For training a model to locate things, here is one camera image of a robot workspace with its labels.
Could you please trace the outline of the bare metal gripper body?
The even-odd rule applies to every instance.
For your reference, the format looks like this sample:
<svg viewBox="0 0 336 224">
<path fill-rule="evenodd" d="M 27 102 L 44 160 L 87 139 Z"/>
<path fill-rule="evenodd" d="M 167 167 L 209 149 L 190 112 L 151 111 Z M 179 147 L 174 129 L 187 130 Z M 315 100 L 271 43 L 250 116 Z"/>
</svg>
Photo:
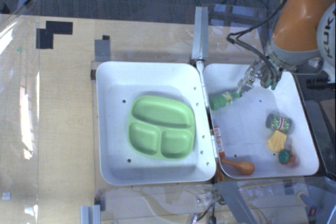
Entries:
<svg viewBox="0 0 336 224">
<path fill-rule="evenodd" d="M 262 87 L 276 87 L 282 76 L 282 67 L 275 66 L 269 59 L 258 58 L 248 67 L 244 78 L 259 80 Z"/>
</svg>

